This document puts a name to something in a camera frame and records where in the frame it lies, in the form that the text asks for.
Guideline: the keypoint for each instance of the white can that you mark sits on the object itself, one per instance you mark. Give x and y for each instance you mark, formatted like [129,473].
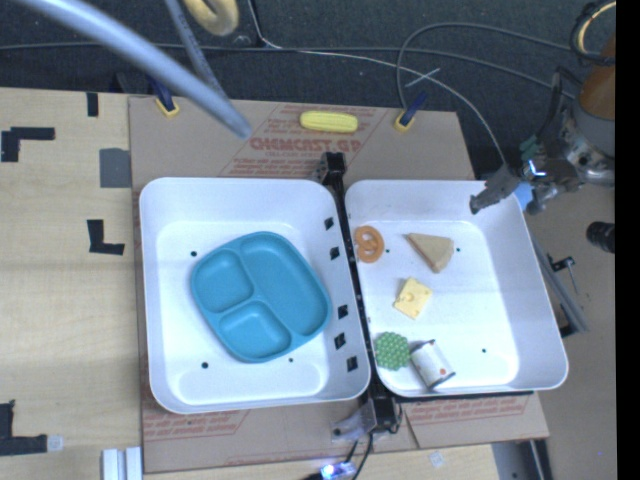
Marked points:
[432,365]

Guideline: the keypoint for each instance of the tan triangular sandwich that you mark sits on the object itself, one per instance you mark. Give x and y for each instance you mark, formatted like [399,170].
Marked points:
[432,250]

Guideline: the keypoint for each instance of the yellow corn cob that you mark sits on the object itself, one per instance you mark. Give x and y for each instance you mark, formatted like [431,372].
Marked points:
[329,121]

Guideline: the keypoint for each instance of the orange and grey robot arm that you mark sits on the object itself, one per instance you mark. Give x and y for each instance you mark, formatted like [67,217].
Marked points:
[600,93]

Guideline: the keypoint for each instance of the green grapes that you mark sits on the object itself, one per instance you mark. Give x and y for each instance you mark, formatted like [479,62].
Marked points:
[392,350]

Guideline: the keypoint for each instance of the black cylinder on white bracket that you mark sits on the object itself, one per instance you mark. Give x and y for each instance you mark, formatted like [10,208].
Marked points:
[602,236]

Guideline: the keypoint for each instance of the thin black rod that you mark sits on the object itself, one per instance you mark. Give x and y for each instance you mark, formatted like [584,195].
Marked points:
[356,278]

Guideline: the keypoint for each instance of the blue divided plate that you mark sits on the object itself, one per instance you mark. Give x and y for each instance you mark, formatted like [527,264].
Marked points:
[260,273]

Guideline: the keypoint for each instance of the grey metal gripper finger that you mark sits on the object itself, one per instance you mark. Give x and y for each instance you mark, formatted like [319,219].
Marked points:
[492,190]
[541,199]

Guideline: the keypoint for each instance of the brown cardboard board red print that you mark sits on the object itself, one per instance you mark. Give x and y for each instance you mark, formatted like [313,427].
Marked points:
[200,143]

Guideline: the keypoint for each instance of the orange pretzel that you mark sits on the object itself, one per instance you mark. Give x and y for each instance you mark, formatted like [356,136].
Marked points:
[367,255]

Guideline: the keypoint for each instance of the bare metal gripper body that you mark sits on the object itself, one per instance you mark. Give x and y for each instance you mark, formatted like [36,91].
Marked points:
[565,170]

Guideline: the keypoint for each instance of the yellow cheese wedge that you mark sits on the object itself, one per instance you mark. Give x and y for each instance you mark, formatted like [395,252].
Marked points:
[412,300]

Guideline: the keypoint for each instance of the white plastic tray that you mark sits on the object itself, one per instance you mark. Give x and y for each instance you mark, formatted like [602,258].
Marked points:
[175,318]
[490,318]

